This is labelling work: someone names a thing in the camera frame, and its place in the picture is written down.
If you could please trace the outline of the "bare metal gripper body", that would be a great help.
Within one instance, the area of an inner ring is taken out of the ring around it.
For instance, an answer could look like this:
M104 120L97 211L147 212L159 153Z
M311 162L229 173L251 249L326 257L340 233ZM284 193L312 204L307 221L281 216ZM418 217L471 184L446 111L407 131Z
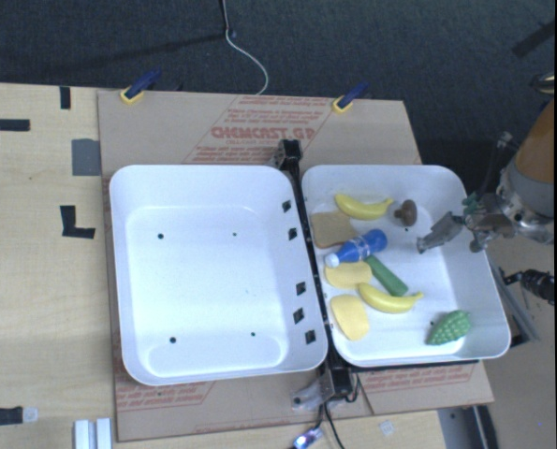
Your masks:
M554 234L549 229L553 219L534 211L517 195L470 194L463 200L465 227L473 234L484 231L490 241L522 236L540 244L552 245Z

